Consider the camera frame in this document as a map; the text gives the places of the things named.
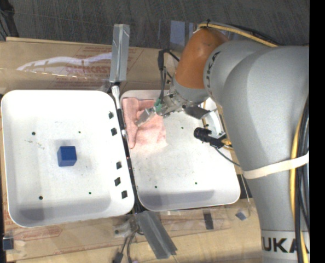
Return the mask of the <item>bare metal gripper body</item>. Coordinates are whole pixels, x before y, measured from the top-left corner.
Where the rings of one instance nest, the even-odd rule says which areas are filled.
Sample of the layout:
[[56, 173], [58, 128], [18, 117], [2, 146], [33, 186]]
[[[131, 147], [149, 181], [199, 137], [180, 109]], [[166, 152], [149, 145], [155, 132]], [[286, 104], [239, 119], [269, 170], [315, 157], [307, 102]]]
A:
[[181, 112], [183, 106], [189, 103], [178, 92], [170, 92], [166, 95], [160, 95], [156, 100], [156, 114], [158, 116], [166, 117], [174, 112]]

